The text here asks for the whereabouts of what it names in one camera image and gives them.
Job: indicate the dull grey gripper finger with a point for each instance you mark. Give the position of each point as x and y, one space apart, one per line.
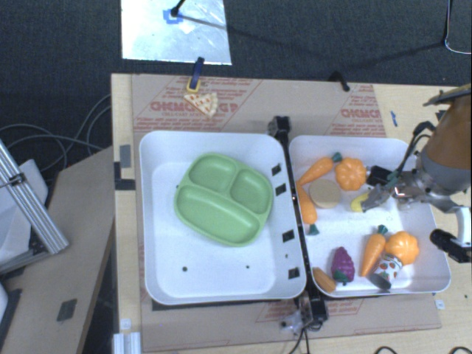
377 198

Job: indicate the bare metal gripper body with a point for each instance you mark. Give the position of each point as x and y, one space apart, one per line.
413 189

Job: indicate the yellow banana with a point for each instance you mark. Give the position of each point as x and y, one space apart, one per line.
357 204

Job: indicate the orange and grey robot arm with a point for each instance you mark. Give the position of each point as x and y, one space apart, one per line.
450 135

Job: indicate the orange pumpkin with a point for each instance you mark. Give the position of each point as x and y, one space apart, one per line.
350 174
402 247

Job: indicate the white plastic tray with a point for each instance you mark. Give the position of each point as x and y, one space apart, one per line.
346 231
221 271

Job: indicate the tan round biscuit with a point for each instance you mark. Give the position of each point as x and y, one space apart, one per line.
324 194

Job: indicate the orange carrot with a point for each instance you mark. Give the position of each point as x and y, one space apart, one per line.
307 207
372 251
316 170

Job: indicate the small can with fruit print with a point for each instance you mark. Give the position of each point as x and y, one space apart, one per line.
387 270

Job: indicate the purple grapes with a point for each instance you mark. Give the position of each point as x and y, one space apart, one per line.
343 266

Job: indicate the thin black rod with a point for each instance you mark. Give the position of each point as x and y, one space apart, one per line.
299 227

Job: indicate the orange bread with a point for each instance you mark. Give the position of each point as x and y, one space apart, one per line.
323 279

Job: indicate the green divided plate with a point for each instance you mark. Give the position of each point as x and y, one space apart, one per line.
217 208

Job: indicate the brown cardboard board red print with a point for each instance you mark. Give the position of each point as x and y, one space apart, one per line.
236 330

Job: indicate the pizza slice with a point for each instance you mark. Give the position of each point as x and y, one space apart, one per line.
202 103

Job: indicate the black cylinder on white bracket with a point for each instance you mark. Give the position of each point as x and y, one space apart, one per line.
450 244

